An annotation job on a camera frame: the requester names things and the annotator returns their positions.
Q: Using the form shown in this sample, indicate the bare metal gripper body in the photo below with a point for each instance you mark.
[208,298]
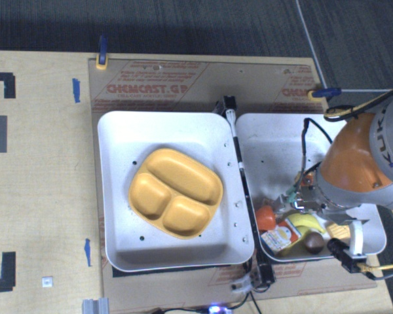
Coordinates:
[311,201]

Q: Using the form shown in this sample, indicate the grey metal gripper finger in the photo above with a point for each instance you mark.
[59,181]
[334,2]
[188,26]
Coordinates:
[279,204]

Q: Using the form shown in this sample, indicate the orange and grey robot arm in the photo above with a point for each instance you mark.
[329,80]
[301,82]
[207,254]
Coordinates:
[353,162]

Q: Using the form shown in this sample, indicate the orange toy tomato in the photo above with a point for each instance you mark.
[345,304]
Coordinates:
[265,218]

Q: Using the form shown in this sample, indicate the yellow banana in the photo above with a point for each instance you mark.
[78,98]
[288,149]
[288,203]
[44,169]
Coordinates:
[303,220]

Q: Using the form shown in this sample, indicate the white and orange carton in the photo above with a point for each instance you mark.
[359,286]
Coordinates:
[280,237]

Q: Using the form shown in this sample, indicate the tan waffle biscuit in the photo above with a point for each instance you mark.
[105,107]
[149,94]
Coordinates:
[337,231]

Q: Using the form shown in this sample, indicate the brown toy kiwi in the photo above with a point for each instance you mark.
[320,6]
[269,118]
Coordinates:
[313,242]

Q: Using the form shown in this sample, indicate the white plastic tray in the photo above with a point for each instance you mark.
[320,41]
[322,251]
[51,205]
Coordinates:
[183,126]
[272,149]

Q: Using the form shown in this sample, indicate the thin black and white rod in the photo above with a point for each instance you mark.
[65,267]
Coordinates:
[239,162]

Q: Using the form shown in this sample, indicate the orange divided plate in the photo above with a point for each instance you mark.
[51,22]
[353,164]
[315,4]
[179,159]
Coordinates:
[175,191]

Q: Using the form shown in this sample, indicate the brown cardboard board red print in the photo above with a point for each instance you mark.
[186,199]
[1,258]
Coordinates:
[183,87]

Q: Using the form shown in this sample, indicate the small white square block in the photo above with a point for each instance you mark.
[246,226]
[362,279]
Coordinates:
[47,282]

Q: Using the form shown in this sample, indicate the black cylinder on white bracket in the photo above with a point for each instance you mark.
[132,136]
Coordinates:
[344,254]

